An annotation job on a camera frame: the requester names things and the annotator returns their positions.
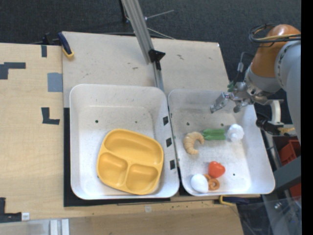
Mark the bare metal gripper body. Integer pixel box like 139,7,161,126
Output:
227,81,270,105

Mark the white turnip with green leaves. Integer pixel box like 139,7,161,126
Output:
201,123,245,143

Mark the beige toy croissant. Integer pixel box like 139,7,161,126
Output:
182,131,205,156

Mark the white plastic tray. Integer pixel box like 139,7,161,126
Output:
69,83,180,201
167,89,276,197

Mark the red toy pepper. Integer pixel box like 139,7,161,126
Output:
208,161,226,179

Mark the brown toy pretzel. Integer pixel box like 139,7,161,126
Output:
203,173,221,191

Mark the white toy egg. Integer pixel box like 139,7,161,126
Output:
190,173,209,194

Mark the yellow divided plate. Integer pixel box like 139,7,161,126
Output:
96,128,165,196

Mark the pale flat board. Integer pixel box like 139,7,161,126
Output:
62,31,261,202

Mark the black cylinder on white bracket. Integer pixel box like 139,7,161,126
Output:
255,99,286,136

